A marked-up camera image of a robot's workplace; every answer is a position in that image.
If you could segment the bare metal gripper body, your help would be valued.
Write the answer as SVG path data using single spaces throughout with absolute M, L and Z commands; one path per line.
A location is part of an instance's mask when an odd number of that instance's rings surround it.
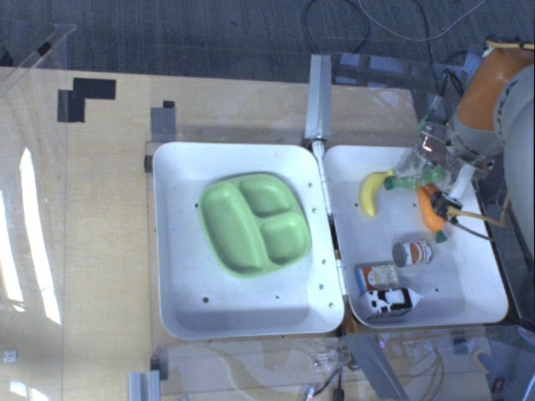
M 420 155 L 432 164 L 440 165 L 456 179 L 461 170 L 474 169 L 472 179 L 486 177 L 494 166 L 494 134 L 473 129 L 459 121 L 448 124 L 427 122 L 421 126 Z

